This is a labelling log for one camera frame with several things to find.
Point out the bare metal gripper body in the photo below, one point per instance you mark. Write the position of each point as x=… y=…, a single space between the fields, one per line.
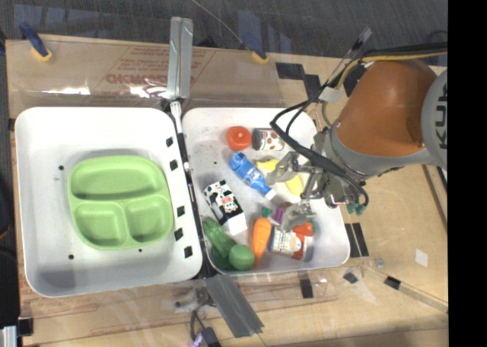
x=336 y=185

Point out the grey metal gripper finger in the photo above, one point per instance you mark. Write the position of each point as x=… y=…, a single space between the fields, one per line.
x=298 y=215
x=283 y=169

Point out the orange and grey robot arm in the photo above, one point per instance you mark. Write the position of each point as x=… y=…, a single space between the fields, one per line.
x=384 y=109

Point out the red toy pepper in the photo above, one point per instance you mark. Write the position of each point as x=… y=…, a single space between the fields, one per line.
x=304 y=229

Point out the yellow banana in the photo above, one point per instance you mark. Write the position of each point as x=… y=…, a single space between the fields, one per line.
x=295 y=185

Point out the white and orange can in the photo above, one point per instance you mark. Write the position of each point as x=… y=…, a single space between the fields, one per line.
x=289 y=244

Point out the small can tomato print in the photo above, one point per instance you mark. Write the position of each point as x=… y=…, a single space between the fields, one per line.
x=270 y=140

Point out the blue plastic bottle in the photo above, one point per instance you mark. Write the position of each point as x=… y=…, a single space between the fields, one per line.
x=249 y=174

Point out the orange carrot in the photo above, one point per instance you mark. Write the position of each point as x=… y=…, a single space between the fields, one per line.
x=261 y=237

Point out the red round toy tomato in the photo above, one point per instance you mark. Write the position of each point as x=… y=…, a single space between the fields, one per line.
x=239 y=138

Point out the cow print carton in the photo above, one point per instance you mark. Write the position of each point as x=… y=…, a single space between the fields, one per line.
x=224 y=201

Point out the green ball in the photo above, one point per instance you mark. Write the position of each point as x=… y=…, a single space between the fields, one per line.
x=241 y=258

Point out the white plastic tray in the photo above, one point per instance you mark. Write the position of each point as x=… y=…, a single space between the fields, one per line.
x=213 y=136
x=42 y=185

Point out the green toy vegetable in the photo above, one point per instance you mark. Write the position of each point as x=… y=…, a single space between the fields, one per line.
x=217 y=239

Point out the green divided plate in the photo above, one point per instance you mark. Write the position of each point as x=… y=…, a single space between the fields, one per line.
x=114 y=185

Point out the brown cardboard board red print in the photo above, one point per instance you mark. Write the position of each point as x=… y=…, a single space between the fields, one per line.
x=114 y=67

